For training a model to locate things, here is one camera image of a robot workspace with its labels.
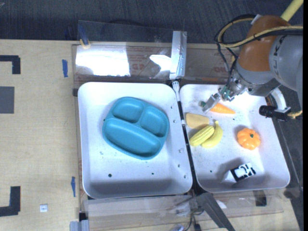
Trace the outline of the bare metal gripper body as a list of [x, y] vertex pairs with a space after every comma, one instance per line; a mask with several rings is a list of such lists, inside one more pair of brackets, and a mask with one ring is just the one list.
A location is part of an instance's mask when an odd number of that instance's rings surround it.
[[232, 101], [236, 96], [243, 94], [247, 90], [247, 83], [240, 78], [231, 77], [230, 80], [219, 89], [221, 99]]

